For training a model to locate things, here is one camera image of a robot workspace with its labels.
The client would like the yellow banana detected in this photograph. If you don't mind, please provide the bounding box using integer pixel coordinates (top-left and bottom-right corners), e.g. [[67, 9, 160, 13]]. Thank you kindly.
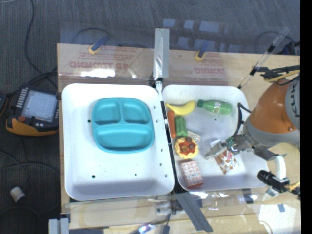
[[165, 100, 196, 116]]

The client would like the orange carrot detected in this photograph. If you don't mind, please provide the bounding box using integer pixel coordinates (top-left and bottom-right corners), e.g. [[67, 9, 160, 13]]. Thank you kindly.
[[167, 110, 177, 139]]

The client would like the yellow toy pizza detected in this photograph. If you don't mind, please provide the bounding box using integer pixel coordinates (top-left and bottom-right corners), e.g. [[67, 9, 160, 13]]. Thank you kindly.
[[175, 136, 199, 160]]

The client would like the brown cardboard board red print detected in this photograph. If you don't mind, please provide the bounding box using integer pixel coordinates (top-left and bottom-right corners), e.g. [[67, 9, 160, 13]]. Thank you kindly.
[[56, 42, 301, 230]]

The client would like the orange carton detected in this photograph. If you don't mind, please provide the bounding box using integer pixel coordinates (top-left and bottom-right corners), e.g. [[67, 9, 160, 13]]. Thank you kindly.
[[179, 160, 204, 190]]

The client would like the white patterned packet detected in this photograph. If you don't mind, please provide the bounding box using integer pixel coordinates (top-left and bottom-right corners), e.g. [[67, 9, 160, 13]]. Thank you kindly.
[[187, 130, 201, 145]]

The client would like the white and orange packet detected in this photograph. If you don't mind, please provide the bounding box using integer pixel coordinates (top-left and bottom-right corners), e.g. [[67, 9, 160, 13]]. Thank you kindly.
[[214, 149, 240, 175]]

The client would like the green plastic bottle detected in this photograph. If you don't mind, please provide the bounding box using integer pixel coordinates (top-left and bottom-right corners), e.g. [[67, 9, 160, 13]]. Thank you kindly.
[[196, 99, 233, 116]]

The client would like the green toy vegetable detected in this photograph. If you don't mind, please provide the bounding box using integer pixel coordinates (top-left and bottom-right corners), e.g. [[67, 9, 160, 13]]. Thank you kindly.
[[174, 115, 189, 138]]

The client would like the blue divided plate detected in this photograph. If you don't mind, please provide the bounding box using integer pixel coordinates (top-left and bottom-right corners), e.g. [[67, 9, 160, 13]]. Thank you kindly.
[[91, 97, 155, 154]]

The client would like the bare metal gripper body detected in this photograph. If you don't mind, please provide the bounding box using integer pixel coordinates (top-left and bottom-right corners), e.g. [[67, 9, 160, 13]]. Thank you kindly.
[[225, 133, 257, 156]]

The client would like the white plastic tray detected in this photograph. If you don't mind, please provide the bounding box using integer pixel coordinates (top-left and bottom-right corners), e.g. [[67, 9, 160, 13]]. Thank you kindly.
[[162, 84, 270, 193], [61, 83, 176, 201]]

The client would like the black cylinder on white bracket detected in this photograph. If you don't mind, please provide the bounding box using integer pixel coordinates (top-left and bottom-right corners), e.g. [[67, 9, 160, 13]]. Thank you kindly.
[[257, 153, 291, 194]]

